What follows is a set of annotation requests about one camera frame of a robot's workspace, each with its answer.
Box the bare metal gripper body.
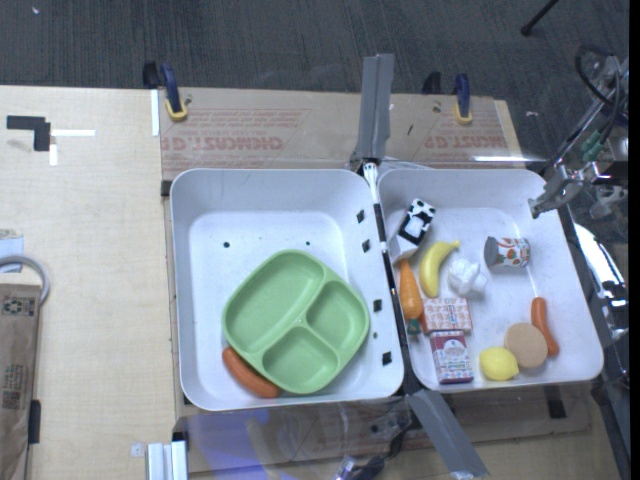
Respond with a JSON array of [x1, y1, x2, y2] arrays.
[[547, 55, 630, 184]]

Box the white plastic tray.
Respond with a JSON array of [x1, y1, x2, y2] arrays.
[[168, 167, 405, 412], [377, 167, 605, 394]]

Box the white can orange print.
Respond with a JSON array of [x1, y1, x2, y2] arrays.
[[483, 236, 531, 272]]

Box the white crumpled lump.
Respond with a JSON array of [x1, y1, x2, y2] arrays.
[[447, 257, 489, 297]]

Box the orange sausage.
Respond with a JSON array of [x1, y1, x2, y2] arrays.
[[530, 296, 560, 358], [221, 346, 280, 399]]

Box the black and white carton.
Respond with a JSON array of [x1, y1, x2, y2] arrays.
[[387, 197, 437, 264]]

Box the yellow banana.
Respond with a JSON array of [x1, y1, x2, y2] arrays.
[[418, 239, 461, 299]]

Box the tan round biscuit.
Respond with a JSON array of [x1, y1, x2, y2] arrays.
[[503, 322, 550, 369]]

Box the white and orange small carton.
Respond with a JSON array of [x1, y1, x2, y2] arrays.
[[422, 296, 474, 334]]

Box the orange carrot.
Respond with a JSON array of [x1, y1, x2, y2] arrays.
[[398, 258, 426, 337]]

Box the yellow lemon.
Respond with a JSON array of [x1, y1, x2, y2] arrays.
[[478, 346, 520, 382]]

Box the red and white small carton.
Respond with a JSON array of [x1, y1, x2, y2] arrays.
[[428, 330, 475, 385]]

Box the thin black and white rod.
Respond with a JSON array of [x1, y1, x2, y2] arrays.
[[363, 162, 409, 394]]

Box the brown cardboard board red print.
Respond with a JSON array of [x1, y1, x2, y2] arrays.
[[158, 86, 594, 474]]

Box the green divided plate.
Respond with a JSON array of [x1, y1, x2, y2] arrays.
[[221, 249, 371, 396]]

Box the brown paper bag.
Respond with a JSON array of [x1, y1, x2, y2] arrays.
[[0, 282, 44, 480]]

